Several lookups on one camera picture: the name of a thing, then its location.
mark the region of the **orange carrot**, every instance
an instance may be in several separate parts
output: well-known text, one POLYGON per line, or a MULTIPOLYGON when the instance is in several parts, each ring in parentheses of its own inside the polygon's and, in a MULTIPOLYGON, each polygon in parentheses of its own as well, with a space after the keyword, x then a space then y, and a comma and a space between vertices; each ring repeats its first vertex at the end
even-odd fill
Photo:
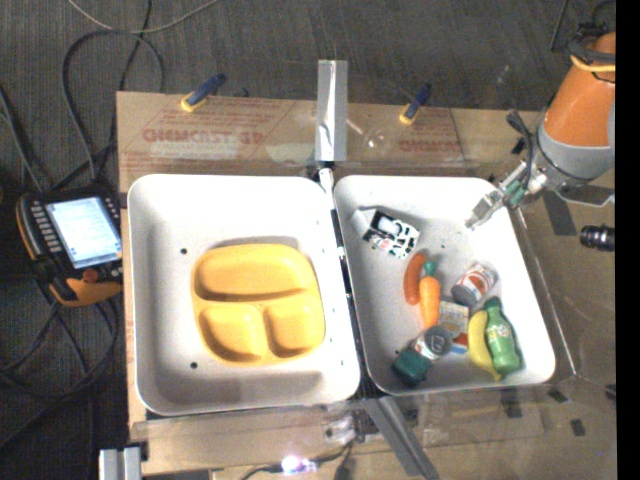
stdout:
POLYGON ((407 265, 407 270, 404 272, 404 298, 409 304, 417 304, 420 302, 420 291, 418 288, 420 280, 420 271, 422 266, 427 261, 427 257, 418 252, 414 254, 413 258, 407 265))
POLYGON ((424 266, 426 276, 420 279, 418 291, 420 294, 420 312, 425 329, 438 325, 440 317, 440 283, 433 277, 436 264, 429 262, 424 266))

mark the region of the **yellow banana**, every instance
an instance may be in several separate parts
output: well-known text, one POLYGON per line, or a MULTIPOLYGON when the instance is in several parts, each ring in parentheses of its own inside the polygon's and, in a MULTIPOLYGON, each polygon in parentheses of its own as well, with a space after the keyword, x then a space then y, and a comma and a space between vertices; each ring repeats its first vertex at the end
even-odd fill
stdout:
POLYGON ((478 368, 489 372, 493 376, 493 380, 497 382, 502 378, 502 375, 493 367, 491 353, 484 338, 484 330, 487 327, 488 319, 489 315, 484 309, 476 311, 469 319, 469 358, 478 368))

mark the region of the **yellow plate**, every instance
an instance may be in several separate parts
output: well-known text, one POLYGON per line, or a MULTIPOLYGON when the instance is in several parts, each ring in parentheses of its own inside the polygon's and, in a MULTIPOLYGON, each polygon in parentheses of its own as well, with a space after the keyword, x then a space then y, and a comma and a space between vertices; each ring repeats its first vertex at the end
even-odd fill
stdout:
POLYGON ((324 340, 318 282, 305 256, 281 244, 212 249, 191 274, 196 323, 206 348, 237 366, 279 363, 324 340))

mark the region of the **blue clamp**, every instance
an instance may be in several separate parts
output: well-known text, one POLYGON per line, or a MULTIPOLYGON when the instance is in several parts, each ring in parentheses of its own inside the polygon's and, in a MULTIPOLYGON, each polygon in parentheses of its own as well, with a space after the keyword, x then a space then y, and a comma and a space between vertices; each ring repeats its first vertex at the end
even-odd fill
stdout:
POLYGON ((203 83, 195 91, 190 92, 180 100, 182 108, 187 112, 193 112, 200 105, 204 104, 207 96, 216 92, 226 81, 227 77, 222 73, 218 73, 216 76, 209 78, 209 80, 203 83))
POLYGON ((413 124, 418 117, 418 111, 420 107, 424 105, 427 100, 431 97, 431 83, 427 82, 424 84, 420 92, 416 95, 411 103, 407 103, 402 112, 400 113, 400 121, 404 124, 413 124))

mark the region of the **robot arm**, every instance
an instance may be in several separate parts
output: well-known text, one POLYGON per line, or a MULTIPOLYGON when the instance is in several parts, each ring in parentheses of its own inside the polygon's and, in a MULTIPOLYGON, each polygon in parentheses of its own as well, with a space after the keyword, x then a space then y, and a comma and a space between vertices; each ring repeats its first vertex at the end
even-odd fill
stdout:
POLYGON ((615 163, 615 32, 583 49, 571 49, 567 73, 535 133, 516 113, 510 124, 526 140, 526 158, 483 197, 466 221, 469 228, 486 222, 507 206, 525 206, 544 190, 581 187, 615 163))

